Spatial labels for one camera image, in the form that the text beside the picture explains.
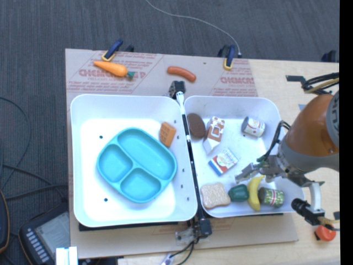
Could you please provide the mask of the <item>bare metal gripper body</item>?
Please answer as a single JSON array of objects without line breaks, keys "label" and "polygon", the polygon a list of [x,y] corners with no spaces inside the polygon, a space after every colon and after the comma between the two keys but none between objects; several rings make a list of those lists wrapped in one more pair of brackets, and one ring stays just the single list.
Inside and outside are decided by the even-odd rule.
[{"label": "bare metal gripper body", "polygon": [[292,165],[283,155],[261,156],[258,159],[259,172],[267,179],[286,177],[292,169]]}]

